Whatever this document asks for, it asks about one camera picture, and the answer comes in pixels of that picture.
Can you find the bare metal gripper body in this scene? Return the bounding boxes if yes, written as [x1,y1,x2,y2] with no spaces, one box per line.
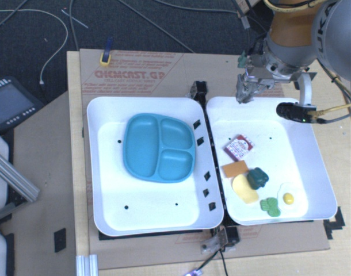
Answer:
[245,53,310,88]

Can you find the red and white packet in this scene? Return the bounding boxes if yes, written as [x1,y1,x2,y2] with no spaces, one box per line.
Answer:
[223,134,255,163]

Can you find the white plastic tray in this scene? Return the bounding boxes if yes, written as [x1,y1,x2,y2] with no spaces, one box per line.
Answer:
[86,96,224,237]
[205,95,338,227]

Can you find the thin black and white rod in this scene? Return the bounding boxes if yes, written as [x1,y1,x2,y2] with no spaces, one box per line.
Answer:
[199,92,227,237]

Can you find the brown cardboard board, red print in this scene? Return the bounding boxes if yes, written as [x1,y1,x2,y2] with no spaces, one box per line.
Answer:
[79,49,331,271]

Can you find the orange cheese slice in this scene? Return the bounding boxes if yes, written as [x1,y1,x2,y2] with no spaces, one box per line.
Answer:
[221,160,250,179]

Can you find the dark green toy pepper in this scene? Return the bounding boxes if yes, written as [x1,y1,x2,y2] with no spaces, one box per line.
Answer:
[246,167,270,190]

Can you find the yellow oval toy food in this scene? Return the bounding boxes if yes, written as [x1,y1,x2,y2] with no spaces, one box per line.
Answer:
[232,174,260,204]

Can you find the white and yellow fried egg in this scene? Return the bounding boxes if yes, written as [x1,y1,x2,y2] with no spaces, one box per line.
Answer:
[276,182,305,213]

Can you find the blue divided plate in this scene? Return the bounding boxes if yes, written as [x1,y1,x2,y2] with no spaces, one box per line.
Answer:
[123,113,197,183]

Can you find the green toy lettuce leaf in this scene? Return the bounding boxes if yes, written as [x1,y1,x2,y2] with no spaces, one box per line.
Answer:
[260,197,281,218]

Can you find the black block with thin wires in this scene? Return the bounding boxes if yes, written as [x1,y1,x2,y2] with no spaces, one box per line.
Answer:
[189,80,208,101]
[200,225,240,254]

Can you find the black cylinder on white bracket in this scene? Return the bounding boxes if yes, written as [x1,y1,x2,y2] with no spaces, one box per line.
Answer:
[276,72,318,124]

